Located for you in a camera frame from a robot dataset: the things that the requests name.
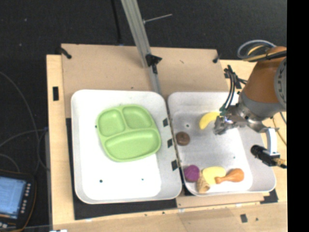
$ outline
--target green divided plate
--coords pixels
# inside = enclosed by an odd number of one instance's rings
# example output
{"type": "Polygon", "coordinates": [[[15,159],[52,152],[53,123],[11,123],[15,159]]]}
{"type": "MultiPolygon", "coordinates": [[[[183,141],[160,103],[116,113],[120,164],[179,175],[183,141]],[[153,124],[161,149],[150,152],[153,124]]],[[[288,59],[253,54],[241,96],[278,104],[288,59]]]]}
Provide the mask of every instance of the green divided plate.
{"type": "Polygon", "coordinates": [[[159,130],[140,105],[122,105],[102,111],[96,121],[106,154],[114,161],[142,159],[161,147],[159,130]]]}

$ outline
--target banana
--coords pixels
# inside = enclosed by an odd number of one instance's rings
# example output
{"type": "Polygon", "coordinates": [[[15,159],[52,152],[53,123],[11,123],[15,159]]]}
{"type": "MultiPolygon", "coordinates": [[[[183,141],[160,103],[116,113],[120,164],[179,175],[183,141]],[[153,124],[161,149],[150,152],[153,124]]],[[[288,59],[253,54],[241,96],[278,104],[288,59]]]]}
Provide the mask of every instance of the banana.
{"type": "Polygon", "coordinates": [[[208,124],[213,121],[216,120],[217,116],[219,116],[220,113],[218,112],[210,112],[210,113],[206,113],[201,120],[199,121],[199,128],[201,130],[205,129],[208,124]]]}

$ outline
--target purple onion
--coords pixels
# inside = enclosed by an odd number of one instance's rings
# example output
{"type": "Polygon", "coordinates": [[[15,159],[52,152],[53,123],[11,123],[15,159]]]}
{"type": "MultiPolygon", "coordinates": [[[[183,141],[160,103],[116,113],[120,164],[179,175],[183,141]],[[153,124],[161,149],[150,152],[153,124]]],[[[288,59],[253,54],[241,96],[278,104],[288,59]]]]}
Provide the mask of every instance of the purple onion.
{"type": "Polygon", "coordinates": [[[196,182],[199,179],[199,168],[195,165],[190,165],[184,169],[183,174],[186,181],[196,182]]]}

